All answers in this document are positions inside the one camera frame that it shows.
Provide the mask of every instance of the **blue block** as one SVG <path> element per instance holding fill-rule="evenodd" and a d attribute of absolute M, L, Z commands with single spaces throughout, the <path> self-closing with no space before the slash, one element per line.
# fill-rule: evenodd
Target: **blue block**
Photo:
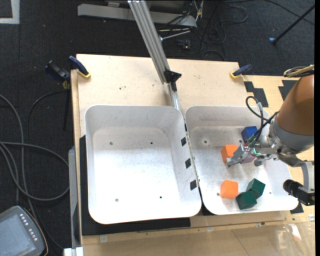
<path fill-rule="evenodd" d="M 241 132 L 241 135 L 242 135 L 242 139 L 244 142 L 247 142 L 247 140 L 256 133 L 257 131 L 257 127 L 256 126 L 248 126 L 248 127 L 245 127 L 243 129 L 243 131 Z"/>

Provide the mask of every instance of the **device screen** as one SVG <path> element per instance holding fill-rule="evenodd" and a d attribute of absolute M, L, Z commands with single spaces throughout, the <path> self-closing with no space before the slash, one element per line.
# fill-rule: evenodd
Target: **device screen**
<path fill-rule="evenodd" d="M 17 215 L 0 221 L 0 256 L 23 256 L 36 249 Z"/>

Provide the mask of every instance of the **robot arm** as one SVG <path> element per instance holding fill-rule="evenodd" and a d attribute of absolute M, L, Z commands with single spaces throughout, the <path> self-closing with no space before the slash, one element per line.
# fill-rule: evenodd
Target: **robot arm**
<path fill-rule="evenodd" d="M 227 158 L 229 167 L 247 163 L 249 157 L 254 157 L 255 166 L 274 159 L 291 167 L 301 167 L 303 185 L 287 180 L 283 188 L 307 206 L 315 204 L 314 161 L 302 161 L 296 155 L 314 146 L 314 81 L 314 74 L 302 76 L 287 95 L 279 112 L 246 143 L 241 143 L 232 157 Z M 260 135 L 265 129 L 268 131 L 263 134 L 267 135 Z"/>

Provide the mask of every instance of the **black bracket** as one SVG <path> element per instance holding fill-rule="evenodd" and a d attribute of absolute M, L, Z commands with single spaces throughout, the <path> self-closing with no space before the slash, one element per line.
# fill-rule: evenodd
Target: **black bracket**
<path fill-rule="evenodd" d="M 176 81 L 182 76 L 180 73 L 176 73 L 170 70 L 166 70 L 164 72 L 164 76 L 166 79 L 166 82 L 169 84 L 171 83 L 171 88 L 174 92 L 177 91 L 177 85 L 176 85 Z"/>

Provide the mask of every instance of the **purple block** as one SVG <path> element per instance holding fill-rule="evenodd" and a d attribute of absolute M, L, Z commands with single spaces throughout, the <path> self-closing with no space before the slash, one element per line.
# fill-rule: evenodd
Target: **purple block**
<path fill-rule="evenodd" d="M 241 164 L 251 163 L 251 162 L 252 162 L 253 160 L 255 160 L 255 159 L 256 159 L 255 156 L 249 155 L 245 160 L 243 160 L 243 161 L 241 162 Z"/>

